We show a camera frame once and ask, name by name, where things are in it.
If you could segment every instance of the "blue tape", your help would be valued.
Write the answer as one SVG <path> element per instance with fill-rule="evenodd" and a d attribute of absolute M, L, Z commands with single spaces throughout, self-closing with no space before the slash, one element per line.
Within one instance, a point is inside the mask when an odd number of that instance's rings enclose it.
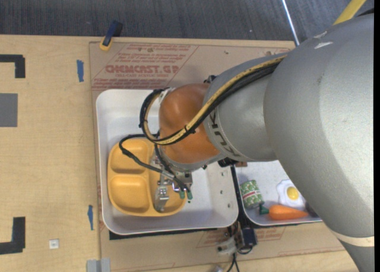
<path fill-rule="evenodd" d="M 83 69 L 83 61 L 81 60 L 77 60 L 77 72 L 78 72 L 79 82 L 83 82 L 84 69 Z"/>
<path fill-rule="evenodd" d="M 88 220 L 90 221 L 91 231 L 93 231 L 94 230 L 94 213 L 93 213 L 92 205 L 88 206 L 87 215 L 88 215 Z"/>

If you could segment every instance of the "wooden table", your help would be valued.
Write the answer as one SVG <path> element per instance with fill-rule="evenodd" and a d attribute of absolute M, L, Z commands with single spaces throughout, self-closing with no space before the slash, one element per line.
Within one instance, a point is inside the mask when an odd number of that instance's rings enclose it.
<path fill-rule="evenodd" d="M 25 78 L 15 78 L 14 63 L 0 62 L 0 93 L 17 94 L 18 114 L 17 126 L 0 127 L 0 243 L 11 241 L 14 217 L 26 221 L 25 248 L 0 255 L 0 271 L 85 271 L 87 260 L 102 257 L 88 51 L 88 43 L 99 40 L 0 36 L 1 55 L 23 55 L 26 60 Z M 116 40 L 278 45 L 231 40 Z M 77 60 L 83 61 L 82 82 Z M 93 209 L 93 228 L 89 208 Z M 54 239 L 59 239 L 59 248 L 50 248 L 49 241 Z M 143 262 L 149 255 L 140 256 Z M 194 265 L 198 266 L 159 271 L 211 271 L 215 266 L 199 266 L 196 259 Z M 357 271 L 346 251 L 246 260 L 239 266 L 241 271 Z"/>

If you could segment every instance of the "gray carpet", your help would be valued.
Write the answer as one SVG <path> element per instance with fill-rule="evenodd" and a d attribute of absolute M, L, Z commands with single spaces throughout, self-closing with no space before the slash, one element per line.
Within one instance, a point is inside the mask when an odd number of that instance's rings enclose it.
<path fill-rule="evenodd" d="M 300 41 L 332 25 L 350 0 L 285 0 Z M 373 8 L 368 0 L 362 10 Z M 0 0 L 0 33 L 294 40 L 282 0 Z"/>

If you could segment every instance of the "gray robot arm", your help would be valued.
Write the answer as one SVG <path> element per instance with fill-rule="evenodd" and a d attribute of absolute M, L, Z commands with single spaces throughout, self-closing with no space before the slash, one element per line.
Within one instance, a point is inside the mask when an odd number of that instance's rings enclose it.
<path fill-rule="evenodd" d="M 375 271 L 373 22 L 373 14 L 364 15 L 305 41 L 204 122 L 225 156 L 278 159 L 360 271 Z M 224 72 L 205 101 L 232 76 L 270 58 Z"/>

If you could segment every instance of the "yellow strap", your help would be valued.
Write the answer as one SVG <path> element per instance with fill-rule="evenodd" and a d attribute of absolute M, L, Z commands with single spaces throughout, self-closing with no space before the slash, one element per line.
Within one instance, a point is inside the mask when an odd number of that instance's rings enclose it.
<path fill-rule="evenodd" d="M 367 0 L 351 0 L 346 9 L 344 9 L 343 12 L 339 15 L 334 25 L 353 18 L 355 13 L 359 11 L 360 7 L 365 3 L 365 1 Z"/>

